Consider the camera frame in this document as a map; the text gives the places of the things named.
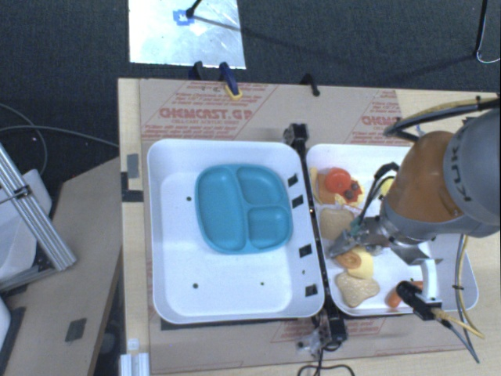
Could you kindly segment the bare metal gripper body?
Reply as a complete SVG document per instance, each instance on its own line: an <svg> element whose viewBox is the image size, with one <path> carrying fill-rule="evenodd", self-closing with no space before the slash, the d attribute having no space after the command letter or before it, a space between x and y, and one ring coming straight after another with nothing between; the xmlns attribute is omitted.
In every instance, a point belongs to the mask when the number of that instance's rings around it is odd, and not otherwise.
<svg viewBox="0 0 501 376"><path fill-rule="evenodd" d="M395 237L380 216L365 218L362 222L361 231L360 244L367 251L388 248L395 241Z"/></svg>

